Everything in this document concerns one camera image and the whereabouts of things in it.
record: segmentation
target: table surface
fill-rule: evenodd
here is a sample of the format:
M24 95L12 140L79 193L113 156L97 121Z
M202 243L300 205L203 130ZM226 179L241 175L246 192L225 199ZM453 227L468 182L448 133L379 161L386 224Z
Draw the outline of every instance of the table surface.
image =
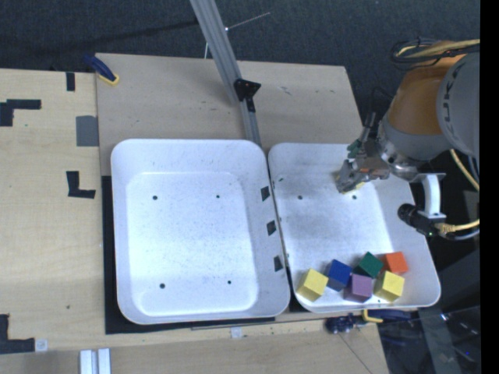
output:
M144 130L148 138L244 138L239 107L228 102L211 60L98 56L119 74L117 86L77 72L75 91L67 91L64 72L0 70L0 102L42 101L41 110L16 109L13 126L0 128L0 313L10 315L9 339L44 339L49 350L61 353L181 342L206 349L198 343L207 340L225 345L231 329L223 326L105 334L101 176L109 175L112 147L143 137ZM277 143L349 143L359 135L345 68L239 65L246 79L263 85L254 100L265 152ZM133 115L137 109L140 117ZM85 115L98 116L100 146L76 144L76 117ZM158 125L158 115L168 120ZM97 190L95 197L68 197L67 171L78 171L80 188ZM377 372L386 372L379 336L369 328L358 332L356 342L372 349ZM275 323L244 326L242 334L244 341L279 336L283 348L295 336L316 334L317 342L328 336L320 316L290 312ZM355 353L337 355L342 364L359 361Z

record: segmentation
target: yellow cube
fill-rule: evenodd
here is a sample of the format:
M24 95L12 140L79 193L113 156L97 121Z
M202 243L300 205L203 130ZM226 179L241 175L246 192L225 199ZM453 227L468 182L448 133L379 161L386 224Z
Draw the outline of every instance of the yellow cube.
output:
M404 291L405 278L391 271L384 271L380 278L376 280L373 294L378 298L386 299L393 302L395 299L402 296Z
M302 275L296 293L307 298L309 301L316 301L324 293L328 280L327 276L324 276L322 273L314 269L308 269Z

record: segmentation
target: green cube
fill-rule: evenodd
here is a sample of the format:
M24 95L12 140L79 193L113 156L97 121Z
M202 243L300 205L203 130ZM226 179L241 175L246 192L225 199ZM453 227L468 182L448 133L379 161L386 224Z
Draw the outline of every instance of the green cube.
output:
M363 276L376 278L376 276L380 273L382 268L383 268L383 261L378 259L371 252L367 252L366 255L364 255L364 257L354 268L353 272L357 274L362 274Z

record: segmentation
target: blue cube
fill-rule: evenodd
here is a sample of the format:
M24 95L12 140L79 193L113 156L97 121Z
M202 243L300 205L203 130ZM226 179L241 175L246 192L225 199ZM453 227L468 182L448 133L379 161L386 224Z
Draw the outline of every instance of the blue cube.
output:
M327 286L335 291L341 291L348 285L351 274L352 268L349 265L333 259L326 270L326 276L329 277Z

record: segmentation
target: orange cube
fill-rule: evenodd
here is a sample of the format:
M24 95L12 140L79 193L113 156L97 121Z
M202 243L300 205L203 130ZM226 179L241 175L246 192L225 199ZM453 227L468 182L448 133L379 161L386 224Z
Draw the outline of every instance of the orange cube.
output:
M392 273L405 273L409 271L407 262L402 252L391 252L384 255L385 269Z

